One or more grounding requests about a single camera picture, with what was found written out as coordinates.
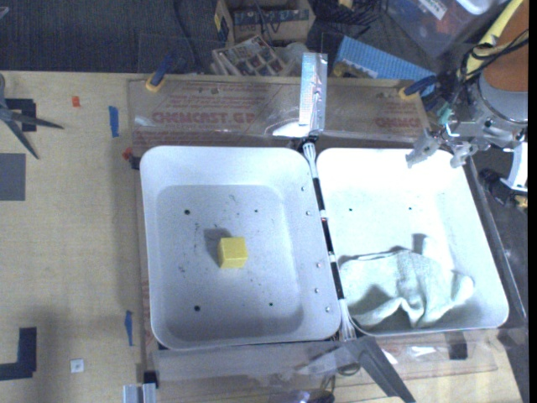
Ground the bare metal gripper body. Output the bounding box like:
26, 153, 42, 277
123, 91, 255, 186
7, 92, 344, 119
443, 113, 529, 152

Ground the black cylinder on white bracket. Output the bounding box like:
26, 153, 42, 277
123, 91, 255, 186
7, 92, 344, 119
479, 139, 529, 210

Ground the thin black and white rod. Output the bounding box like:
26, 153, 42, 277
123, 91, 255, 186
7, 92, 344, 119
301, 140, 358, 343

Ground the yellow cube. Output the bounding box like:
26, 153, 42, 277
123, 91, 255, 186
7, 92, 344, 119
216, 236, 249, 270

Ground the white crumpled towel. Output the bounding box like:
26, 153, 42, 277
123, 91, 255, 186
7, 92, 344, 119
336, 234, 476, 331

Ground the white plastic tray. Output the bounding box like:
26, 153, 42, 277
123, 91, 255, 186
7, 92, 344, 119
315, 146, 510, 338
138, 144, 342, 351

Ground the brown cardboard board red print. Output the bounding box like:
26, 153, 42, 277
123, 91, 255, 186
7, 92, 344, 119
127, 73, 526, 395

